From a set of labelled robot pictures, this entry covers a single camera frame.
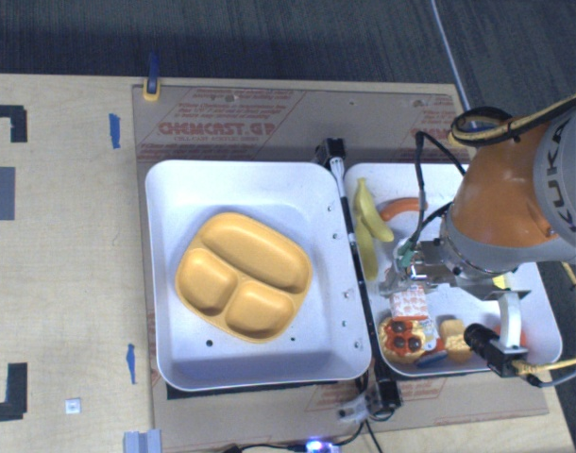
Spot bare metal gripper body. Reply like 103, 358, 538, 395
409, 236, 517, 290

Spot orange and white carton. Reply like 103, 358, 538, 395
388, 284, 432, 323

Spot thin black and white rod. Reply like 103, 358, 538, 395
329, 156, 391, 387

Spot white and yellow packet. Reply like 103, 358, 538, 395
420, 317, 444, 352

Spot pizza slice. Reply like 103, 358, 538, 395
378, 315, 435, 366

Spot orange sausage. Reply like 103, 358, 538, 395
378, 197, 430, 223

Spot yellow bread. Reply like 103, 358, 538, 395
438, 318, 474, 364

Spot yellow banana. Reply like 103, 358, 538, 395
353, 176, 396, 283

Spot blue flat piece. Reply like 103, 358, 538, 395
416, 349, 449, 370

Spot white plastic tray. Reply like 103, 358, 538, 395
144, 159, 374, 393
342, 161, 565, 378

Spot orange round piece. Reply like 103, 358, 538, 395
492, 325, 529, 349

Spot orange divided plate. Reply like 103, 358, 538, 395
174, 211, 314, 345

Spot brown cardboard board red print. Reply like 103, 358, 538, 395
131, 82, 551, 444

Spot black cylinder on white bracket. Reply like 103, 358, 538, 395
463, 290, 531, 378

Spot black block with thin wires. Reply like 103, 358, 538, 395
371, 377, 404, 413
313, 137, 347, 169

